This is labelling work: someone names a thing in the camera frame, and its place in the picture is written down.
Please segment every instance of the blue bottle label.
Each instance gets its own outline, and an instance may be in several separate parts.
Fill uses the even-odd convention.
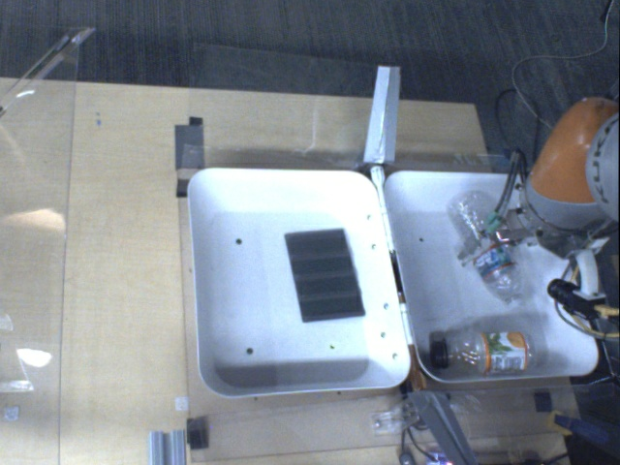
[[[511,265],[514,265],[514,262],[506,246],[493,245],[482,255],[474,259],[474,266],[480,276],[482,276],[482,279],[486,279],[495,270]]]

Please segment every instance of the black connector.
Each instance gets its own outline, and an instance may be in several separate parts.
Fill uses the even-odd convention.
[[[578,315],[587,321],[592,321],[599,317],[599,313],[595,310],[596,305],[605,302],[600,299],[584,299],[574,293],[578,287],[568,281],[562,279],[553,279],[547,286],[549,296],[560,303],[564,309],[571,315]]]

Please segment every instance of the black bottle cap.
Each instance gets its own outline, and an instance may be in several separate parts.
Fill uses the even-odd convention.
[[[446,339],[430,344],[430,364],[434,368],[448,368],[448,345]]]

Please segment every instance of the dark gray carpet floor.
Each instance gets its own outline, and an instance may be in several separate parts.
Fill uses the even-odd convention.
[[[512,92],[498,95],[526,56],[596,49],[606,1],[0,0],[0,75],[19,75],[50,42],[42,27],[84,25],[97,33],[82,80],[370,96],[375,66],[399,65],[403,98],[474,103],[492,152],[532,156],[548,130]],[[528,62],[517,77],[551,123],[605,93],[618,78],[617,2],[602,53]]]

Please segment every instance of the white cable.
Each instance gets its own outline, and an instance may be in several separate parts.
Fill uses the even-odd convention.
[[[609,8],[607,9],[607,12],[606,12],[606,14],[604,16],[604,40],[603,40],[603,44],[601,46],[599,46],[596,50],[589,51],[587,53],[582,53],[580,55],[532,55],[532,56],[525,57],[525,58],[519,60],[516,64],[514,64],[514,67],[512,67],[512,74],[511,74],[512,86],[516,90],[516,94],[521,99],[521,102],[523,102],[523,105],[525,105],[525,107],[528,110],[530,110],[532,115],[534,115],[539,121],[541,121],[541,123],[544,124],[547,128],[552,129],[551,125],[547,121],[545,121],[544,119],[539,117],[539,115],[536,113],[536,111],[532,108],[532,106],[525,99],[525,97],[521,93],[521,90],[519,89],[519,87],[516,84],[516,77],[515,77],[514,73],[516,73],[516,70],[521,65],[525,64],[526,62],[529,62],[530,60],[538,60],[538,59],[578,60],[578,59],[581,59],[581,58],[591,57],[593,55],[596,55],[597,53],[602,52],[607,47],[607,42],[608,42],[608,39],[609,39],[609,35],[607,33],[607,27],[609,25],[609,15],[611,14],[611,8],[613,7],[614,2],[615,2],[615,0],[611,0],[609,2]]]

